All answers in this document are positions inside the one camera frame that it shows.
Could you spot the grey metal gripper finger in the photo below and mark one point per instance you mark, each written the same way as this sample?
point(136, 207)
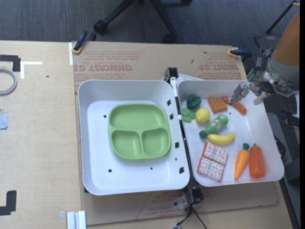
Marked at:
point(241, 91)

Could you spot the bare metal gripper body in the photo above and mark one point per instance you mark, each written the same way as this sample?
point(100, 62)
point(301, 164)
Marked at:
point(263, 87)

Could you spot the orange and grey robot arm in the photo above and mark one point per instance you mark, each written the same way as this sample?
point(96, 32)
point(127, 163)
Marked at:
point(287, 49)

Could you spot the orange sausage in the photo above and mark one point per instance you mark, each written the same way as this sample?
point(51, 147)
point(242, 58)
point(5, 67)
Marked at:
point(240, 108)

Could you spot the orange waffle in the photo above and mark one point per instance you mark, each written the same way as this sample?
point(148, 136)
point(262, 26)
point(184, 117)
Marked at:
point(217, 105)

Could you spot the white plastic tray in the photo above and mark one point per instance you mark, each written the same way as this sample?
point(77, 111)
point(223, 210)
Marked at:
point(252, 128)
point(100, 170)

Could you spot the green bottle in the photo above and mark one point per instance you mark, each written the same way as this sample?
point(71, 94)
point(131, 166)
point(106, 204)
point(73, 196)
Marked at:
point(215, 125)

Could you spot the yellow lemon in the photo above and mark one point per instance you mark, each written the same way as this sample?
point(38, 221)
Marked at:
point(202, 115)

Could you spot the dark green broccoli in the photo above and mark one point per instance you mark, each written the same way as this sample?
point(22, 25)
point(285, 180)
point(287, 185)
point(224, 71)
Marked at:
point(193, 101)

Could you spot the yellow banana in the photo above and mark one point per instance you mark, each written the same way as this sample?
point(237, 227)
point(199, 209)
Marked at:
point(220, 139)

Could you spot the white paper sheet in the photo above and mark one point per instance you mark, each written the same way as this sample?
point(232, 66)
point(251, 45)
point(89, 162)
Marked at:
point(188, 77)

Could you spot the light green grapes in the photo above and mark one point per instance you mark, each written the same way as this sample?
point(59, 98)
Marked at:
point(187, 115)

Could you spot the orange and white carton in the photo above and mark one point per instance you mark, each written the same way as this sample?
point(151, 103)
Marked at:
point(210, 169)
point(215, 153)

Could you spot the orange carrot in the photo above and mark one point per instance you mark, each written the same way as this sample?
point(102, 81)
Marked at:
point(241, 161)

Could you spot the thin black and white rod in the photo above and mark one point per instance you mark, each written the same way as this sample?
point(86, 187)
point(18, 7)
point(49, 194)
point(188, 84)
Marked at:
point(183, 132)

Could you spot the orange bottle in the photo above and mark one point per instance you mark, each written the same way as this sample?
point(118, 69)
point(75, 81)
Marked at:
point(257, 162)

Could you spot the brown cardboard board red print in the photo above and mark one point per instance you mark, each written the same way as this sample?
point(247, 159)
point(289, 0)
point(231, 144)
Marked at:
point(143, 61)

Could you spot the green divided plate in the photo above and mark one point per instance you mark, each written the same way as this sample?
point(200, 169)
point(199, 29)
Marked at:
point(138, 118)

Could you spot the black cylinder on white bracket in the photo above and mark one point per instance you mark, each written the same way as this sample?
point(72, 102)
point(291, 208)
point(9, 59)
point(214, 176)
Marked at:
point(289, 119)

